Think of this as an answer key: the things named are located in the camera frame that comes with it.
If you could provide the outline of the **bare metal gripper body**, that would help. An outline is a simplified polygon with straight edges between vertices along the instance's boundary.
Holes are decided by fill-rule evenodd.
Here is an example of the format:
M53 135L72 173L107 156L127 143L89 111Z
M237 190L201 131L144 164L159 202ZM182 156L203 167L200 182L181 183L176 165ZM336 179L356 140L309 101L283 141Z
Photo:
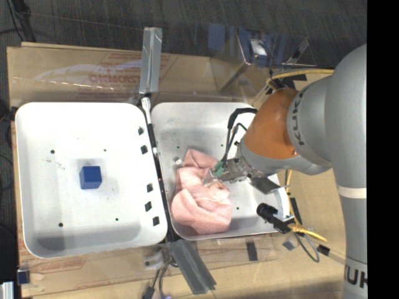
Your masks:
M228 159L218 179L221 182L235 183L245 180L251 173L251 169L243 158Z

